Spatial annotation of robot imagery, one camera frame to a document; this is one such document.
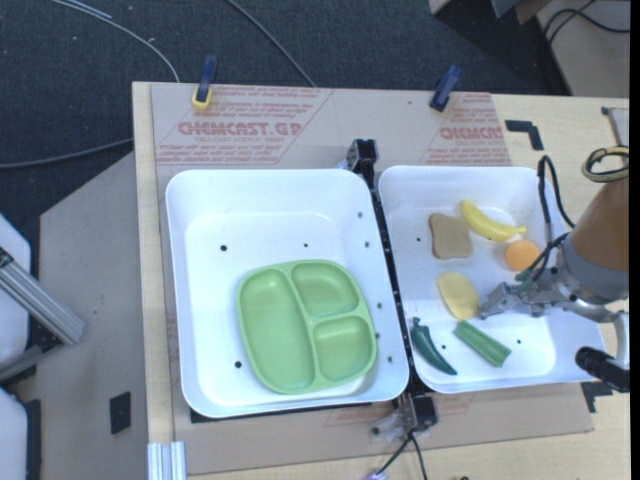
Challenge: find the yellow oval potato slice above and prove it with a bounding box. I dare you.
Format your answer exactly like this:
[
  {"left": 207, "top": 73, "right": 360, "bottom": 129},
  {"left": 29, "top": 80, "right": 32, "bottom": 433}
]
[{"left": 435, "top": 271, "right": 481, "bottom": 321}]

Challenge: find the brown cardboard board red print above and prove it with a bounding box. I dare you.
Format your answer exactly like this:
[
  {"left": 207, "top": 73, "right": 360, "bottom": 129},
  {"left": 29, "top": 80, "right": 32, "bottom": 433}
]
[{"left": 149, "top": 83, "right": 596, "bottom": 477}]

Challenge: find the white plastic tray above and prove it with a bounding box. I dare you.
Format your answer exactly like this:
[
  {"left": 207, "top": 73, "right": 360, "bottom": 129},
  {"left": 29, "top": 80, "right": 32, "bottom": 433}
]
[
  {"left": 377, "top": 164, "right": 609, "bottom": 395},
  {"left": 164, "top": 167, "right": 411, "bottom": 419}
]

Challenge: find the yellow banana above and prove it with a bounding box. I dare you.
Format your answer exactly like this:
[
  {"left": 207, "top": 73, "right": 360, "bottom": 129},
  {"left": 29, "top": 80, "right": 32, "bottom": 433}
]
[{"left": 459, "top": 199, "right": 528, "bottom": 243}]

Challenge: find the brown bread slice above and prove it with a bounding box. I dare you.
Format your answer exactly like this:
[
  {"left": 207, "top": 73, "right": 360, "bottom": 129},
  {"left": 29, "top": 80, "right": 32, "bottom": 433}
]
[{"left": 428, "top": 212, "right": 474, "bottom": 261}]

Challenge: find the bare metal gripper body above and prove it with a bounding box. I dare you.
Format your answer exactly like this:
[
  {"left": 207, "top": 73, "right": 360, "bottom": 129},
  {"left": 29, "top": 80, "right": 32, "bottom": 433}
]
[{"left": 517, "top": 262, "right": 621, "bottom": 324}]

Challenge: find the light green celery stick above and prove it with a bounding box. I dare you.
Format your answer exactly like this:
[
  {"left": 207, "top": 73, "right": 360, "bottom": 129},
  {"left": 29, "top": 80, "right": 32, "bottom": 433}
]
[{"left": 453, "top": 320, "right": 512, "bottom": 368}]

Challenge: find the orange ball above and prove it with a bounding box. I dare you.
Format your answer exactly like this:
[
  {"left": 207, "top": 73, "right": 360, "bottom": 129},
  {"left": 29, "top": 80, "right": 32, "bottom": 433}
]
[{"left": 504, "top": 239, "right": 541, "bottom": 272}]

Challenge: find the dark green chili pepper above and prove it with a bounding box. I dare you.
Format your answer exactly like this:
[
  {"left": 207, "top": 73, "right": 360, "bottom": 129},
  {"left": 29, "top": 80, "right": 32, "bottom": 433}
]
[{"left": 409, "top": 316, "right": 459, "bottom": 376}]

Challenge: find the green divided plate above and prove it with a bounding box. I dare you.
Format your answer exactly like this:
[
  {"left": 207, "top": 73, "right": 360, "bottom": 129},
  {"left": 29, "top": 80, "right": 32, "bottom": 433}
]
[{"left": 235, "top": 258, "right": 379, "bottom": 396}]

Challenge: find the black cylinder on white bracket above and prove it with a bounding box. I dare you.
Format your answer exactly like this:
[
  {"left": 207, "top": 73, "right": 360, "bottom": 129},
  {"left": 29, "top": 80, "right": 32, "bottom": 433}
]
[{"left": 574, "top": 311, "right": 630, "bottom": 394}]

